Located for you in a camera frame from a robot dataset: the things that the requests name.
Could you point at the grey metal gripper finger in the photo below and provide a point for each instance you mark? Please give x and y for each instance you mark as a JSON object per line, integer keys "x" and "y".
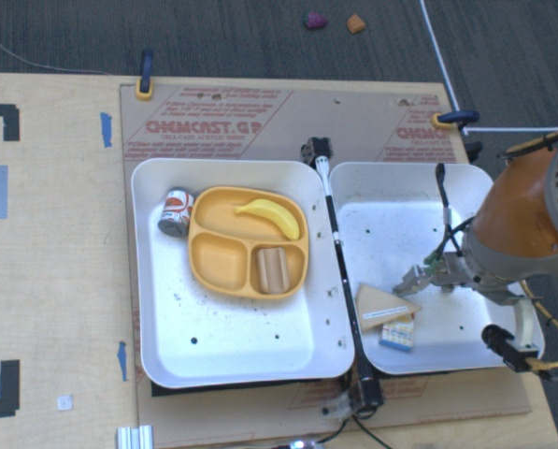
{"x": 405, "y": 286}
{"x": 415, "y": 272}

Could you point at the small blue and white carton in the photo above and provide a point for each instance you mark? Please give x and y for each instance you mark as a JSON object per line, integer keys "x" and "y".
{"x": 397, "y": 334}

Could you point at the tan toy bread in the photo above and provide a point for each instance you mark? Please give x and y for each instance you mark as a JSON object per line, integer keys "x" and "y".
{"x": 272, "y": 269}

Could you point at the orange toy food piece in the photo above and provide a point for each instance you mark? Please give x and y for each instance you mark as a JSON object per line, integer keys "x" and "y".
{"x": 355, "y": 24}

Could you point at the purple grapes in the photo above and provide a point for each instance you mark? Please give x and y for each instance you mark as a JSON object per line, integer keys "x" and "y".
{"x": 315, "y": 20}

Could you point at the white plastic tray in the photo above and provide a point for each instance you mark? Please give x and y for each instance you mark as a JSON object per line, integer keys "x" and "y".
{"x": 232, "y": 335}
{"x": 390, "y": 232}

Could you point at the brown cardboard board, red print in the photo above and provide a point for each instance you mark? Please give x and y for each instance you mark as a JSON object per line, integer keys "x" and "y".
{"x": 260, "y": 120}

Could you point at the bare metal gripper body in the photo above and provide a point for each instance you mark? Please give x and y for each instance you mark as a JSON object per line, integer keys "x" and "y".
{"x": 451, "y": 271}

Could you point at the yellow banana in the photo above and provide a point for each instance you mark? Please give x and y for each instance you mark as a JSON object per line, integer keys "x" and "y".
{"x": 276, "y": 215}

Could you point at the thin black and white rod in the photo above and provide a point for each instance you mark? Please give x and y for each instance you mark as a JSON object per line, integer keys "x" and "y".
{"x": 339, "y": 246}

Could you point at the black cylinder on white bracket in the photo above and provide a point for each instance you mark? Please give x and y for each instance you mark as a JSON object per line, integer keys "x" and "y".
{"x": 510, "y": 346}

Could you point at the tan wedge slice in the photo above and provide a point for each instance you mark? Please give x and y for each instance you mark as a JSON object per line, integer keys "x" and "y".
{"x": 376, "y": 304}

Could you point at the orange divided plate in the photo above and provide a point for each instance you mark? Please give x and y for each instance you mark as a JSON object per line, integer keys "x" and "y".
{"x": 218, "y": 262}

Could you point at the red and white small can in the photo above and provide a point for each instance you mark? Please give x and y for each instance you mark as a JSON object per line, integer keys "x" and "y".
{"x": 175, "y": 213}

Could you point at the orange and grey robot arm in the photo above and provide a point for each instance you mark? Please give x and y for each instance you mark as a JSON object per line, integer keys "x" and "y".
{"x": 512, "y": 213}

